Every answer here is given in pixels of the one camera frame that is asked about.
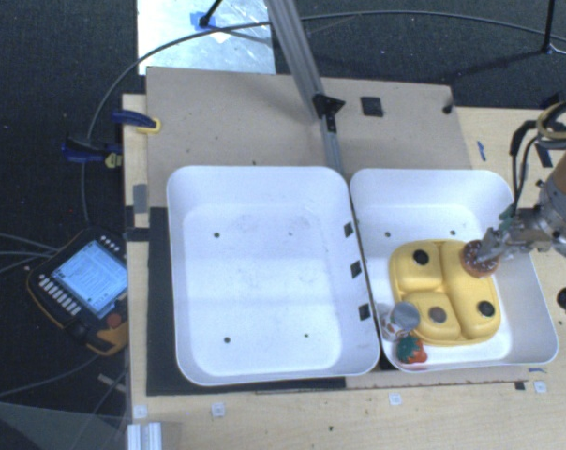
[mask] robotic arm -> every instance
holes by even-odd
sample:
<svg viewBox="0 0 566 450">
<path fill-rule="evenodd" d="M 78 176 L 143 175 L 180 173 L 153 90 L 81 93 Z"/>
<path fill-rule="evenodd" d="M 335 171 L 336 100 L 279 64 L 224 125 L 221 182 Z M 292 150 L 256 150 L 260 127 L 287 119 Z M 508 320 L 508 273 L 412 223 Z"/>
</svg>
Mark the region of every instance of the robotic arm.
<svg viewBox="0 0 566 450">
<path fill-rule="evenodd" d="M 566 102 L 549 107 L 537 119 L 523 124 L 514 134 L 510 154 L 513 158 L 514 202 L 499 216 L 497 229 L 489 228 L 483 240 L 470 242 L 463 251 L 465 269 L 473 275 L 492 273 L 500 258 L 526 253 L 534 248 L 555 251 L 566 257 L 566 152 L 541 188 L 537 204 L 518 208 L 525 183 L 527 156 L 532 145 L 545 149 L 566 150 L 566 127 L 558 118 L 566 113 Z M 537 130 L 525 149 L 520 178 L 517 178 L 516 156 L 526 133 Z M 566 305 L 566 289 L 559 294 L 559 304 Z"/>
</svg>

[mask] black bracket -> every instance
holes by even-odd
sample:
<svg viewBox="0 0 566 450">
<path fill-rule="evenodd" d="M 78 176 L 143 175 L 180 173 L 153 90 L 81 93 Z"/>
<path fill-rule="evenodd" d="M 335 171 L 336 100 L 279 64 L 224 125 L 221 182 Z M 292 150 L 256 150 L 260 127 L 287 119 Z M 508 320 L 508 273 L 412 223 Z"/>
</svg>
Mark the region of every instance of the black bracket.
<svg viewBox="0 0 566 450">
<path fill-rule="evenodd" d="M 333 97 L 327 97 L 323 94 L 316 94 L 312 98 L 314 110 L 317 111 L 319 118 L 323 116 L 327 120 L 327 130 L 331 133 L 337 133 L 337 125 L 335 124 L 335 115 L 341 110 L 346 102 Z"/>
</svg>

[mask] dark floor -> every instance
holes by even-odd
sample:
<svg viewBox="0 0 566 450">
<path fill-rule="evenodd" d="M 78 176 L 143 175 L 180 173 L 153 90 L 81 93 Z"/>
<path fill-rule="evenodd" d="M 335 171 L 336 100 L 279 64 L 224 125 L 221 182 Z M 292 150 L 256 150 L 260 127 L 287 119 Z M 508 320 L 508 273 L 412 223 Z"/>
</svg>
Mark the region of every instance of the dark floor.
<svg viewBox="0 0 566 450">
<path fill-rule="evenodd" d="M 366 9 L 459 13 L 544 30 L 547 0 L 297 0 L 302 15 Z M 540 52 L 542 35 L 441 16 L 382 15 L 307 22 L 323 76 L 444 83 L 463 106 L 542 108 L 566 98 L 566 56 Z M 566 0 L 554 34 L 566 38 Z M 566 51 L 566 43 L 554 40 Z M 80 168 L 60 144 L 85 135 L 113 79 L 136 58 L 136 0 L 0 0 L 0 232 L 62 246 L 84 227 Z M 276 45 L 276 66 L 285 71 Z M 128 77 L 123 92 L 139 92 Z M 118 139 L 105 112 L 96 138 Z M 89 165 L 87 199 L 95 223 L 123 230 L 122 175 Z M 0 250 L 25 249 L 0 239 Z M 0 268 L 14 263 L 0 257 Z M 57 375 L 92 354 L 74 345 L 24 291 L 23 266 L 0 277 L 0 392 Z M 4 401 L 91 412 L 107 390 L 97 374 L 118 375 L 122 354 L 62 381 Z M 99 409 L 119 414 L 118 393 Z"/>
</svg>

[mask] yellow muffin tray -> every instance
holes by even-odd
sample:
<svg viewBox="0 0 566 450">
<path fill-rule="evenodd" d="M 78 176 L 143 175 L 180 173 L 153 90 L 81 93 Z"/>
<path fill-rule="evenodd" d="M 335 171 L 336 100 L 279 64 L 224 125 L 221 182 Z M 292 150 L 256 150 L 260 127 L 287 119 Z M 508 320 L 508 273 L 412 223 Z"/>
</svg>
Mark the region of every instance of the yellow muffin tray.
<svg viewBox="0 0 566 450">
<path fill-rule="evenodd" d="M 469 275 L 460 262 L 465 242 L 421 240 L 397 248 L 389 262 L 396 302 L 421 315 L 412 334 L 429 345 L 470 345 L 494 336 L 501 312 L 492 277 Z"/>
</svg>

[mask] white sticker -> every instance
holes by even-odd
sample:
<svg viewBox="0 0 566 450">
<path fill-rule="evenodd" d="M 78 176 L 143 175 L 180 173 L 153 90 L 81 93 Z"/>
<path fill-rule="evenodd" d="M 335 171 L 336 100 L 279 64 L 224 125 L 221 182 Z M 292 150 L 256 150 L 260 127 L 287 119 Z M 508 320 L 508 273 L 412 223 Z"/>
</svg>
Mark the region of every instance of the white sticker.
<svg viewBox="0 0 566 450">
<path fill-rule="evenodd" d="M 147 405 L 135 405 L 133 407 L 133 418 L 145 418 L 148 416 Z"/>
<path fill-rule="evenodd" d="M 535 392 L 538 394 L 544 394 L 547 392 L 547 385 L 543 380 L 538 380 L 533 385 L 535 386 Z"/>
<path fill-rule="evenodd" d="M 225 404 L 223 402 L 212 404 L 212 416 L 214 418 L 222 418 L 225 416 Z"/>
<path fill-rule="evenodd" d="M 389 404 L 390 405 L 401 405 L 402 396 L 399 394 L 389 394 Z"/>
</svg>

